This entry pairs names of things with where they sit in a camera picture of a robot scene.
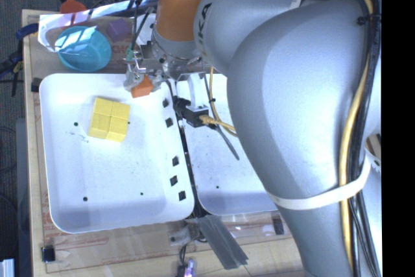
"blue cup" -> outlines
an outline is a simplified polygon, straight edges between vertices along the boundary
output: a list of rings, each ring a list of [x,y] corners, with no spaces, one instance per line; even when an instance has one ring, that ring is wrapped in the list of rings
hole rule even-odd
[[[74,26],[62,31],[55,43],[61,63],[68,69],[95,72],[108,65],[111,45],[96,27]]]

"cable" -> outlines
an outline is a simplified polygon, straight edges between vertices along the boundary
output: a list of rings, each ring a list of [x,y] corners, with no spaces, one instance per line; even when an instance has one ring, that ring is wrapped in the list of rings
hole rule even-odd
[[[350,145],[350,137],[351,131],[353,130],[353,124],[357,115],[357,111],[359,109],[360,102],[362,100],[362,92],[364,87],[364,81],[366,80],[366,75],[368,72],[368,63],[364,67],[362,79],[359,82],[359,87],[357,88],[356,94],[353,98],[353,102],[351,103],[348,117],[346,119],[346,124],[344,125],[343,134],[342,134],[342,141],[340,144],[340,157],[338,161],[338,185],[344,186],[347,184],[347,164],[348,164],[348,150]],[[353,266],[351,260],[351,244],[350,244],[350,216],[349,216],[349,208],[348,208],[348,201],[343,200],[340,201],[340,209],[342,214],[342,229],[343,229],[343,240],[346,247],[346,253],[348,255],[348,260],[350,266]]]
[[[186,247],[188,246],[188,244],[191,243],[192,241],[196,241],[196,240],[198,240],[198,241],[202,240],[201,242],[207,243],[207,241],[203,241],[204,239],[206,239],[205,236],[200,232],[197,237],[194,237],[193,239],[189,240],[186,244],[184,244],[181,247],[181,249],[179,250],[179,260],[180,260],[180,263],[182,265],[186,264],[185,261],[184,261],[184,257],[186,255]]]
[[[228,125],[226,123],[224,123],[220,117],[218,112],[216,111],[216,107],[215,107],[215,99],[213,98],[213,67],[210,67],[210,76],[209,76],[209,104],[211,106],[212,112],[215,115],[215,121],[217,121],[217,123],[215,122],[215,124],[217,125],[221,125],[225,131],[227,131],[229,134],[231,134],[232,136],[235,136],[236,138],[238,137],[238,135],[235,132],[235,128],[231,125]]]
[[[225,129],[229,129],[229,130],[232,130],[232,131],[235,130],[235,127],[233,127],[233,126],[231,126],[227,123],[224,123],[223,121],[216,120],[215,118],[212,118],[209,115],[201,115],[199,117],[199,119],[202,120],[202,123],[204,125],[220,125]]]
[[[148,16],[153,13],[154,8],[150,7],[148,9],[146,9],[145,11],[145,15],[143,17],[143,19],[141,20],[140,26],[137,29],[137,9],[138,9],[138,5],[136,4],[136,11],[134,14],[134,32],[132,35],[132,41],[131,41],[131,50],[134,50],[134,46],[136,44],[137,38],[140,35],[141,29],[144,27],[144,23],[146,22]]]

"yellow cube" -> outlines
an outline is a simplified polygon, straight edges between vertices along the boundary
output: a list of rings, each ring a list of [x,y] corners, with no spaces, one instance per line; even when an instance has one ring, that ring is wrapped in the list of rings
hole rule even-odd
[[[106,139],[116,142],[122,142],[127,134],[128,120],[111,117],[110,129],[106,135]]]
[[[110,130],[111,117],[109,115],[92,113],[88,135],[94,138],[105,139]]]
[[[93,103],[93,113],[111,116],[113,104],[113,101],[97,97]]]
[[[130,115],[130,105],[118,103],[118,102],[114,102],[112,104],[112,112],[111,112],[112,117],[128,120],[129,115]]]
[[[93,104],[88,135],[122,142],[127,133],[129,115],[130,105],[97,97]]]

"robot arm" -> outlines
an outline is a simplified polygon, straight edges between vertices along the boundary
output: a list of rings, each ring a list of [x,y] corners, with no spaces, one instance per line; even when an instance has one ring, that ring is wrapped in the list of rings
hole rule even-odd
[[[362,165],[368,170],[364,140],[380,133],[376,0],[300,3],[160,0],[152,52],[175,80],[201,56],[228,77],[239,140],[294,236],[306,276],[380,276],[381,177],[373,169],[350,199],[300,210],[278,204],[358,178]],[[366,241],[354,242],[356,232]]]

